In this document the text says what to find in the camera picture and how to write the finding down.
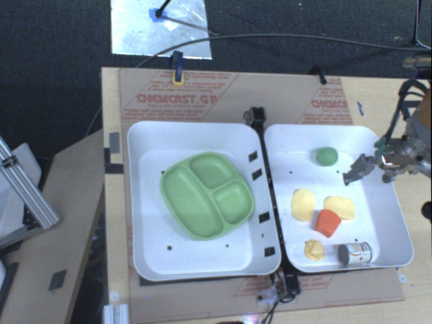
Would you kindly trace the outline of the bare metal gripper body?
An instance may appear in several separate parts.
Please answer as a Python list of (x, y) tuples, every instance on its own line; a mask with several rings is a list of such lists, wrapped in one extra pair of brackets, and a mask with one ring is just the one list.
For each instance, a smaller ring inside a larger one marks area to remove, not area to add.
[(431, 149), (414, 137), (379, 139), (375, 160), (386, 176), (406, 173), (431, 176)]

